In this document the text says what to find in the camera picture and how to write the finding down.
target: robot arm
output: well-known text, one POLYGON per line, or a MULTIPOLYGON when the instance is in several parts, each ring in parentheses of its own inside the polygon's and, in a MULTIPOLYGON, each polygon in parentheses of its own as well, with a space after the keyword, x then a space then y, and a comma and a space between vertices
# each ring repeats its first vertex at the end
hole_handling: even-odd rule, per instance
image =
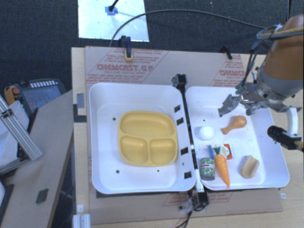
MULTIPOLYGON (((290 18, 283 26, 266 28, 257 34, 259 41, 251 48, 245 78, 236 86, 237 95, 229 95, 223 102, 223 106, 218 110, 220 116, 231 112, 241 103, 245 106, 247 115, 254 114, 259 108, 269 107, 277 112, 287 113, 289 125, 297 124, 295 114, 301 110, 301 107, 289 107, 283 101, 303 89, 303 25, 302 14, 290 18), (263 64, 257 69, 256 79, 253 83, 248 83, 246 79, 253 67, 255 51, 265 39, 273 43, 263 64)), ((291 139, 290 142, 284 141, 286 142, 282 144, 284 147, 298 148, 294 145, 299 141, 294 128, 289 128, 288 131, 272 128, 268 131, 268 135, 278 142, 282 139, 279 137, 282 134, 284 139, 285 135, 291 139)))

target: white tray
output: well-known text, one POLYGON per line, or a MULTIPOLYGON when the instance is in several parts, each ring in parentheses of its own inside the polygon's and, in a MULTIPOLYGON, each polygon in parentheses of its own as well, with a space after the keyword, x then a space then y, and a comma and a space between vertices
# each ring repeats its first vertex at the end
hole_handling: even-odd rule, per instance
POLYGON ((201 158, 210 157, 209 145, 229 143, 232 146, 234 158, 227 160, 230 187, 227 187, 216 171, 215 180, 201 180, 204 186, 211 190, 237 190, 284 187, 289 182, 289 172, 282 153, 280 144, 275 144, 268 137, 267 129, 272 126, 273 120, 270 110, 258 109, 251 116, 246 115, 243 105, 226 115, 219 117, 218 108, 228 94, 234 94, 234 88, 223 87, 191 87, 186 91, 192 135, 195 152, 200 164, 201 158), (230 125, 237 115, 243 115, 247 119, 244 128, 231 130, 224 135, 221 128, 230 125), (199 137, 199 129, 202 126, 211 126, 215 129, 212 140, 203 141, 199 137), (240 168, 246 156, 252 155, 258 159, 260 165, 251 179, 240 175, 240 168))
POLYGON ((101 193, 187 191, 195 184, 195 172, 183 101, 180 92, 169 85, 98 83, 89 92, 92 144, 92 181, 101 193), (128 111, 167 114, 177 125, 178 156, 162 167, 128 164, 120 155, 118 124, 128 111), (188 153, 181 149, 188 147, 188 153))

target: brown toy food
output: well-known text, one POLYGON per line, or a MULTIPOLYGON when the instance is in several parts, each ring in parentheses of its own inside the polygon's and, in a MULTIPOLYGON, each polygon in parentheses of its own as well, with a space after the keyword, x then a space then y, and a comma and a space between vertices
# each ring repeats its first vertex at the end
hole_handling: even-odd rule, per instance
POLYGON ((222 128, 223 134, 227 134, 230 130, 235 128, 242 128, 247 124, 247 120, 244 116, 236 116, 229 127, 222 128))

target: carrot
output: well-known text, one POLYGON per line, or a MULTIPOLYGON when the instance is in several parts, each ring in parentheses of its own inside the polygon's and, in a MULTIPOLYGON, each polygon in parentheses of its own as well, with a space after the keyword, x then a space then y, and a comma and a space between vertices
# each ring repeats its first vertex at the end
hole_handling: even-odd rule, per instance
POLYGON ((218 168, 220 175, 222 176, 223 181, 227 186, 230 186, 229 172, 227 167, 226 158, 219 153, 220 147, 214 148, 215 153, 217 154, 214 158, 215 165, 218 168))

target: white round object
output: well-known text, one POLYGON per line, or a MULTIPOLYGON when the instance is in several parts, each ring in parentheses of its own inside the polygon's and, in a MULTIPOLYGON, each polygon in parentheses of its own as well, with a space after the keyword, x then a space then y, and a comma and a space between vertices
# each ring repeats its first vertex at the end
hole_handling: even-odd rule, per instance
POLYGON ((214 137, 214 128, 210 126, 201 127, 199 130, 199 136, 202 140, 209 140, 214 137))

